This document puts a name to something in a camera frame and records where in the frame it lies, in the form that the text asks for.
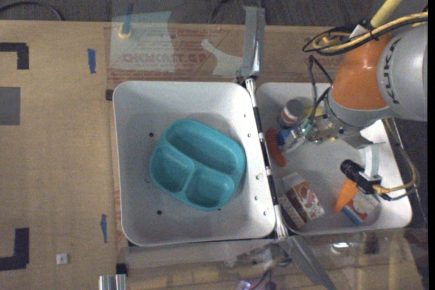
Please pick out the red sausage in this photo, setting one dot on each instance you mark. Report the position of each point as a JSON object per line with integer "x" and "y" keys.
{"x": 274, "y": 146}

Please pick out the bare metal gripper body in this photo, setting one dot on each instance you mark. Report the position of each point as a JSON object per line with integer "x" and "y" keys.
{"x": 324, "y": 130}

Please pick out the green divided plate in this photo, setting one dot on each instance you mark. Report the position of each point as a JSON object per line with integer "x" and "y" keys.
{"x": 197, "y": 163}

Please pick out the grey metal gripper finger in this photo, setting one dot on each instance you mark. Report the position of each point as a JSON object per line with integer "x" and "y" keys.
{"x": 295, "y": 145}
{"x": 296, "y": 132}

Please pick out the brown and white carton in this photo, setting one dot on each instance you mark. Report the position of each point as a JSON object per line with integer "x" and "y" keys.
{"x": 304, "y": 200}

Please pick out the small can orange label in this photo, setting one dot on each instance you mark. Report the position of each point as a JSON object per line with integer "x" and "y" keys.
{"x": 290, "y": 113}

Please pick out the orange carrot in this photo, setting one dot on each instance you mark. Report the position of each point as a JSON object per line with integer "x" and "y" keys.
{"x": 345, "y": 195}

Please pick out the black cylinder on white bracket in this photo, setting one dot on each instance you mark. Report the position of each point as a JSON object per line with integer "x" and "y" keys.
{"x": 357, "y": 175}

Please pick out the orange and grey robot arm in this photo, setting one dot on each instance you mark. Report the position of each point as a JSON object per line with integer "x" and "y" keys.
{"x": 360, "y": 78}

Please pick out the blue and white packet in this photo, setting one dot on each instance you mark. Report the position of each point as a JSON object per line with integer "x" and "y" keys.
{"x": 362, "y": 208}

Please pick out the white plastic tray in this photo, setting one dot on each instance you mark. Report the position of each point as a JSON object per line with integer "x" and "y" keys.
{"x": 326, "y": 163}
{"x": 190, "y": 231}

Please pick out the yellow rounded object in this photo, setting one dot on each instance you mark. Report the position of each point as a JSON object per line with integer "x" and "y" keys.
{"x": 311, "y": 111}

